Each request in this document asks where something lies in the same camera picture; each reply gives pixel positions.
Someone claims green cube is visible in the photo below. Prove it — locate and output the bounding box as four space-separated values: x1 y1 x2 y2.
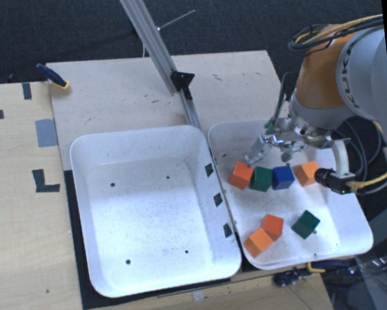
288 207 323 242
246 164 276 194

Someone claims blue cube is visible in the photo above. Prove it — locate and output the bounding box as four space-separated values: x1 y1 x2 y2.
269 164 297 192

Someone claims dark orange cube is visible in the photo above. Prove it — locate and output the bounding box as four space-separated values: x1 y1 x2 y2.
226 159 257 192
258 211 287 243

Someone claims white plastic tray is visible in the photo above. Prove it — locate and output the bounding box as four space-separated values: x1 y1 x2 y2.
206 106 377 276
67 118 246 302

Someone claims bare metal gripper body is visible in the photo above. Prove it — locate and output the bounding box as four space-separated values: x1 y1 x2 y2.
257 111 337 157

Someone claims light orange cube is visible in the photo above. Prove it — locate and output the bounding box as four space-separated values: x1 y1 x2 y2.
292 159 322 188
241 226 277 260

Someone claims black cylinder on white bracket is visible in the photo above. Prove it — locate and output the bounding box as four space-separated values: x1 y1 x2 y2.
310 137 359 199

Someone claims pale wood board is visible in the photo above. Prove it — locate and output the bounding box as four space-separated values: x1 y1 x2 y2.
46 34 332 310

